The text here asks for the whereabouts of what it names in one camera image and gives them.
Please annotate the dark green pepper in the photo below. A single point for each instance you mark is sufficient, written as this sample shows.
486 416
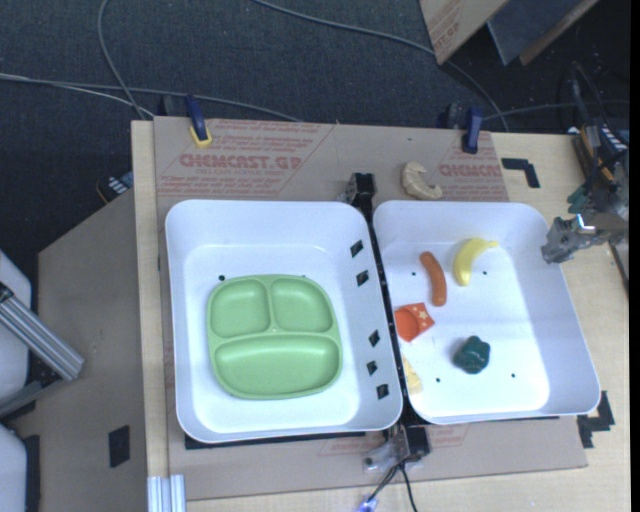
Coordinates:
471 356

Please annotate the yellow banana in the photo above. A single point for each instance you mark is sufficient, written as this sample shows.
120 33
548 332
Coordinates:
467 260

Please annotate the pale yellow toy food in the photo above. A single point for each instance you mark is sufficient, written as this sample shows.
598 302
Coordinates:
413 380

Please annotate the brown cardboard board, red print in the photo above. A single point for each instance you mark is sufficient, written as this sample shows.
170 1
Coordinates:
305 165

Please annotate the green divided plate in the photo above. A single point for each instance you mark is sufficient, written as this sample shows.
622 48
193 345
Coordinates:
275 355

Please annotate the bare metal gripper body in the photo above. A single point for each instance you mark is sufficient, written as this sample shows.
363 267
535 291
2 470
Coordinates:
612 220

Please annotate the white plastic tray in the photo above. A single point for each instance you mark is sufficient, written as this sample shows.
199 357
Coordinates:
280 225
520 320

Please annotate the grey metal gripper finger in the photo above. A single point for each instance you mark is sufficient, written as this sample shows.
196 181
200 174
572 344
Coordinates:
562 247
567 224

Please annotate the orange sausage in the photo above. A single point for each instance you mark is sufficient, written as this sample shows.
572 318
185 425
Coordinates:
436 277

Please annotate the orange carton with yellow star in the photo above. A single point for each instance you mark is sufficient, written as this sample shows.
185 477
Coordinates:
406 324

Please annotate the beige croissant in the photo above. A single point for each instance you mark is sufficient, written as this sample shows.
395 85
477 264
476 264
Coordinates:
414 182

